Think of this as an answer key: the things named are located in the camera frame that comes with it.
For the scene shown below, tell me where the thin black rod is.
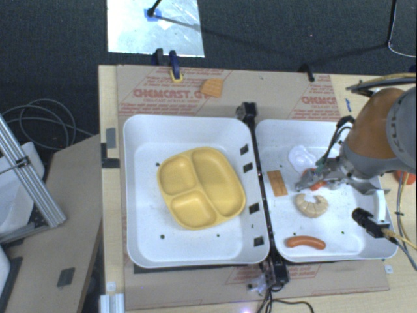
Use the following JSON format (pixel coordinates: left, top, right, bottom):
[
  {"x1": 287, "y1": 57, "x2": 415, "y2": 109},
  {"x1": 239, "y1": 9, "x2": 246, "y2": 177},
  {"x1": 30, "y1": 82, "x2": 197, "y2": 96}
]
[{"x1": 246, "y1": 115, "x2": 278, "y2": 264}]

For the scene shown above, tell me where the black cylinder on white bracket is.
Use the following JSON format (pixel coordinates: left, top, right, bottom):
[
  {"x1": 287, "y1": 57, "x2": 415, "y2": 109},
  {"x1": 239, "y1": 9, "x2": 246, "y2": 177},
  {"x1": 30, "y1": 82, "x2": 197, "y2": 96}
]
[{"x1": 351, "y1": 189, "x2": 392, "y2": 239}]

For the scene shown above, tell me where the orange rectangular biscuit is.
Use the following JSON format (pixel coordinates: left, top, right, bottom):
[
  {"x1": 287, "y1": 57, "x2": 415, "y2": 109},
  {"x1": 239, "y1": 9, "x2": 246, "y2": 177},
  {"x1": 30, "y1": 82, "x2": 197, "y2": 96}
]
[{"x1": 266, "y1": 170, "x2": 289, "y2": 198}]

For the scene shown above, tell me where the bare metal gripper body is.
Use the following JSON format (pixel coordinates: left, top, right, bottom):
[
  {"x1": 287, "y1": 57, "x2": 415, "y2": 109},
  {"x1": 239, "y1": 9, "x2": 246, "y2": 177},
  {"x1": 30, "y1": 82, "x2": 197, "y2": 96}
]
[{"x1": 315, "y1": 156, "x2": 391, "y2": 196}]

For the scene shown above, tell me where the brown cardboard board red print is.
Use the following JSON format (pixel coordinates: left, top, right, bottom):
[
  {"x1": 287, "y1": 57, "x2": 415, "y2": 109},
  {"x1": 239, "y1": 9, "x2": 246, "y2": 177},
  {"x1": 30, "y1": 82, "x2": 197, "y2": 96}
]
[{"x1": 115, "y1": 64, "x2": 391, "y2": 311}]

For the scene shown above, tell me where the orange ridged biscuit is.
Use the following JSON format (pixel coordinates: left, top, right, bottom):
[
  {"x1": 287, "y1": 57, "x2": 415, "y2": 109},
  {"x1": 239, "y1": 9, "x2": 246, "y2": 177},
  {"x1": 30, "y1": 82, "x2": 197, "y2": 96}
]
[{"x1": 199, "y1": 78, "x2": 225, "y2": 99}]

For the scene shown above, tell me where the white plastic tray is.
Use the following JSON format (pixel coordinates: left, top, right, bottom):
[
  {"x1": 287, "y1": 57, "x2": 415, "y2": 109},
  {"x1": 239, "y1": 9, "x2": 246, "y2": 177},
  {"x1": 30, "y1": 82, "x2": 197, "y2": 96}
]
[
  {"x1": 122, "y1": 113, "x2": 272, "y2": 270},
  {"x1": 254, "y1": 119, "x2": 399, "y2": 263}
]

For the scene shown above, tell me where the beige croissant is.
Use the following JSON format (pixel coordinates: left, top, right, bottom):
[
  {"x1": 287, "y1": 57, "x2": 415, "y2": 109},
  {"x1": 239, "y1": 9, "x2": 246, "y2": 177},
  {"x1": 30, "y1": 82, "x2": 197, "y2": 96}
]
[{"x1": 295, "y1": 192, "x2": 330, "y2": 219}]

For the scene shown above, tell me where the orange round toy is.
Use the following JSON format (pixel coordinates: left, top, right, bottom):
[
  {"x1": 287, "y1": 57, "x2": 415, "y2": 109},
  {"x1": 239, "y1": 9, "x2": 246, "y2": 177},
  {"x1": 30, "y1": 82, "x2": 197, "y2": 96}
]
[{"x1": 395, "y1": 170, "x2": 417, "y2": 186}]

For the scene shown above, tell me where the yellow divided plate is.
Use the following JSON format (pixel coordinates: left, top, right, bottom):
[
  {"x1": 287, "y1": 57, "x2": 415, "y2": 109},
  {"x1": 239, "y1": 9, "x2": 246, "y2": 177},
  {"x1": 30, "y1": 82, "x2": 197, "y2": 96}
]
[{"x1": 156, "y1": 146, "x2": 247, "y2": 231}]

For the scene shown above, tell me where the white crumpled plastic piece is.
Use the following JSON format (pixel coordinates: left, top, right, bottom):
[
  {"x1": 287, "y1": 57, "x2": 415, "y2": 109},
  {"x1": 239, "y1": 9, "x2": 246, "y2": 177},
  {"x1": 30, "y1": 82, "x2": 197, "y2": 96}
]
[{"x1": 287, "y1": 144, "x2": 317, "y2": 176}]

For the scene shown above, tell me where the orange carrot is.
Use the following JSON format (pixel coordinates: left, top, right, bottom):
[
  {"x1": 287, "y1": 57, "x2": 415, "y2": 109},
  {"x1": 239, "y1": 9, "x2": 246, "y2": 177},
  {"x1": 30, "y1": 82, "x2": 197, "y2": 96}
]
[{"x1": 301, "y1": 168, "x2": 328, "y2": 192}]

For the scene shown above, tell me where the orange sausage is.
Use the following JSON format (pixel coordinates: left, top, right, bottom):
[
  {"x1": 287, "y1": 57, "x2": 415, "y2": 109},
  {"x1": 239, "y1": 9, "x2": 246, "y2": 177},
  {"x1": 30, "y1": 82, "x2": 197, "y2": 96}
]
[{"x1": 285, "y1": 235, "x2": 327, "y2": 251}]

